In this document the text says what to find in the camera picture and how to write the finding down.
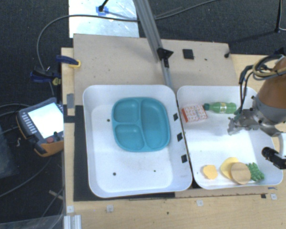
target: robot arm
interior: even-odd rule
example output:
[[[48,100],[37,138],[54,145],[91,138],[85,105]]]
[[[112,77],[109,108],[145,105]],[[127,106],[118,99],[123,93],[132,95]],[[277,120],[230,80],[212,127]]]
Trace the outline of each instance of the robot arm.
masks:
[[[280,59],[273,69],[269,69],[264,65],[266,62],[278,58]],[[261,129],[271,137],[278,137],[280,151],[277,152],[265,147],[262,155],[279,169],[286,169],[286,133],[280,132],[275,127],[276,124],[286,121],[286,57],[283,55],[268,56],[253,66],[246,67],[245,74],[249,69],[252,69],[249,76],[253,75],[255,79],[265,80],[265,82],[258,94],[252,97],[252,107],[242,109],[241,106],[235,113],[235,117],[230,119],[228,133],[233,135],[242,129]]]

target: black floor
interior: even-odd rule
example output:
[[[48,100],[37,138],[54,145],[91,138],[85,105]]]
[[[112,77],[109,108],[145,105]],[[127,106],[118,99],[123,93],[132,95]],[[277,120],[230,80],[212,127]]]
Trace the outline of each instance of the black floor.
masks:
[[[158,15],[209,0],[149,1]],[[279,0],[219,0],[156,23],[164,39],[226,42],[231,53],[271,54],[275,49],[286,49],[286,31],[274,33],[278,3]],[[40,31],[51,20],[67,14],[68,0],[0,0],[0,104],[33,105],[51,97],[48,84],[32,83],[29,75],[39,66],[35,47]],[[286,0],[281,27],[286,28]],[[70,46],[68,20],[55,23],[41,39],[42,61],[51,66],[51,71],[58,71],[55,55],[60,54],[61,47]],[[0,114],[16,109],[6,108]],[[2,129],[15,126],[14,119],[14,114],[0,118]],[[6,137],[18,174],[0,179],[0,194],[32,177],[49,160],[37,156],[25,140],[17,147],[18,131]],[[36,178],[0,198],[0,223],[41,217],[53,199],[49,190],[57,192],[61,187],[61,155],[57,154]],[[61,201],[56,200],[46,216],[60,211]]]

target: controller screen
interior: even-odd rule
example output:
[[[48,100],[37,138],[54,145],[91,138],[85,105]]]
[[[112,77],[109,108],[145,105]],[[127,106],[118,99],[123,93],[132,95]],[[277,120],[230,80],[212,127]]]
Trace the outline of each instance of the controller screen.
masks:
[[[43,138],[63,131],[63,115],[55,103],[28,112]]]

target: black bracket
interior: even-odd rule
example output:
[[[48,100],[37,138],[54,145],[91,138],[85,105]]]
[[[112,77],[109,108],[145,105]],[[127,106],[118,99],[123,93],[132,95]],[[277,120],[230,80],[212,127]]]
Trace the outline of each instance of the black bracket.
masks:
[[[160,59],[160,60],[163,59],[165,68],[169,68],[170,65],[169,65],[169,63],[168,63],[168,58],[169,58],[174,52],[173,52],[173,51],[169,51],[169,50],[164,49],[164,48],[158,48],[158,49],[157,49],[157,53],[158,53],[159,59]]]

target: red button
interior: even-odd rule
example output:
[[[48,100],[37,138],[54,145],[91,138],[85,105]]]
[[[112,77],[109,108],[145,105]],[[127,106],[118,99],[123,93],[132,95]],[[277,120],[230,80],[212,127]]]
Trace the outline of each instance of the red button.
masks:
[[[52,142],[54,142],[54,138],[51,137],[51,136],[49,136],[46,140],[47,140],[47,143],[52,143]]]

